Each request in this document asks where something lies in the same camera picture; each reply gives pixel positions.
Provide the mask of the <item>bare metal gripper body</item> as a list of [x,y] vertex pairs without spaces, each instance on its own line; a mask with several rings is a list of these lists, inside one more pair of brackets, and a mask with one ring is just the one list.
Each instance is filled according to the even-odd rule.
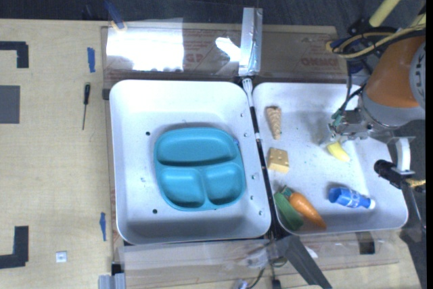
[[337,139],[341,135],[350,135],[352,140],[367,139],[367,121],[363,118],[363,114],[359,108],[354,110],[343,110],[339,108],[333,115],[332,121],[328,124],[331,133],[337,135]]

